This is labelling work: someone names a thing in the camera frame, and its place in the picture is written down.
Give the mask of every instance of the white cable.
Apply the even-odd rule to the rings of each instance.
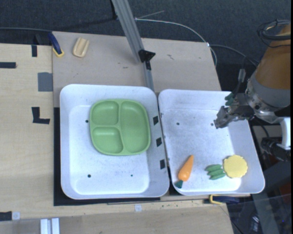
[[[195,30],[191,29],[190,27],[188,26],[185,26],[183,24],[180,24],[180,23],[176,23],[176,22],[171,22],[171,21],[161,21],[161,20],[152,20],[152,19],[139,19],[139,18],[135,18],[136,21],[152,21],[152,22],[162,22],[162,23],[167,23],[167,24],[173,24],[173,25],[178,25],[178,26],[181,26],[181,27],[184,27],[186,29],[189,29],[190,31],[192,31],[194,34],[196,34],[203,42],[206,42],[205,39],[199,34],[197,33]],[[210,49],[210,51],[213,53],[214,55],[214,58],[215,58],[215,67],[217,66],[217,55],[215,53],[215,51],[210,47],[210,45],[208,44],[208,47]]]

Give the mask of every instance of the orange carrot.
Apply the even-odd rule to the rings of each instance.
[[[191,155],[187,159],[183,167],[180,169],[178,174],[179,181],[175,184],[178,188],[181,188],[183,182],[187,181],[190,178],[191,170],[193,167],[193,161],[194,161],[194,156]]]

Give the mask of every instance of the green plate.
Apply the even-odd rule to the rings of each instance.
[[[134,155],[151,143],[144,106],[134,100],[108,99],[90,109],[90,134],[94,147],[106,155]]]

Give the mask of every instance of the light wood surface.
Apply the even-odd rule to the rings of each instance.
[[[78,38],[79,34],[70,34],[70,36],[74,39]],[[102,40],[103,36],[97,36],[98,38],[96,36],[91,37]],[[114,39],[114,37],[106,37],[109,40]],[[207,52],[207,46],[189,42],[182,44],[178,41],[168,40],[143,39],[143,41],[146,48],[157,52],[158,58],[152,61],[153,79],[157,91],[166,88],[220,90],[216,71],[212,68],[211,55]],[[119,65],[121,70],[119,74],[124,76],[118,76],[119,74],[117,74],[114,79],[120,81],[120,77],[125,77],[127,85],[138,85],[130,83],[134,79],[127,75],[138,65],[131,60],[127,41],[125,38],[117,37],[117,42],[115,44],[117,48],[112,49],[117,52],[120,47],[120,53],[112,56],[113,58],[125,56],[125,59]],[[90,42],[88,51],[91,51],[91,46],[93,45],[94,43]],[[57,61],[65,63],[65,59],[55,59],[57,57],[52,54],[50,46],[37,47],[38,57],[35,58],[31,56],[30,45],[0,44],[0,61],[17,63],[16,69],[0,69],[0,212],[19,212],[21,219],[103,214],[98,216],[98,219],[102,219],[99,221],[102,224],[104,224],[103,219],[107,216],[104,214],[109,214],[108,218],[113,217],[116,220],[118,216],[116,213],[128,213],[124,215],[124,219],[129,220],[131,216],[134,216],[130,214],[135,214],[134,203],[53,206],[53,107],[56,106],[53,103],[53,99],[57,103],[54,94],[56,94],[56,90],[59,91],[66,84],[81,83],[82,79],[73,79],[77,73],[86,77],[89,72],[76,72],[76,67],[72,69],[72,65],[67,65],[66,70],[59,72],[59,67],[62,67],[62,65],[58,66],[55,63]],[[67,48],[64,51],[66,56],[69,56],[69,47]],[[184,52],[189,52],[190,50],[195,53],[195,56],[186,56]],[[102,57],[102,55],[101,58],[97,57],[95,67],[104,67],[105,60],[106,58]],[[80,65],[79,67],[87,70],[85,65]],[[174,71],[167,73],[166,69],[168,68]],[[40,72],[53,73],[54,93],[38,92],[38,73]],[[106,84],[107,81],[104,81],[104,78],[113,82],[108,76],[109,71],[106,70],[105,72],[94,72],[93,75],[96,80],[92,80],[92,83]],[[138,69],[136,73],[133,73],[137,74],[139,72],[142,74],[142,70]],[[67,79],[67,74],[70,74],[72,79]],[[163,83],[159,80],[161,76],[163,80],[166,79]],[[49,118],[50,123],[33,123],[31,107],[40,107],[41,118]],[[170,221],[174,218],[176,219],[178,215],[185,214],[188,211],[194,213],[195,211],[200,211],[199,208],[202,206],[206,206],[200,198],[204,197],[188,198],[166,195],[162,197],[160,202],[141,203],[143,209],[141,216],[144,216],[144,211],[148,212],[146,218],[141,219],[141,221],[146,224],[145,221],[152,221],[152,219],[155,221],[156,218],[161,217],[157,214],[167,215],[169,213],[173,216],[171,220],[168,216],[166,217],[167,224],[170,224]],[[230,229],[228,216],[223,214],[223,211],[218,215],[214,215],[214,217],[219,218],[218,221],[221,223],[223,223],[222,221],[227,221],[225,229]]]

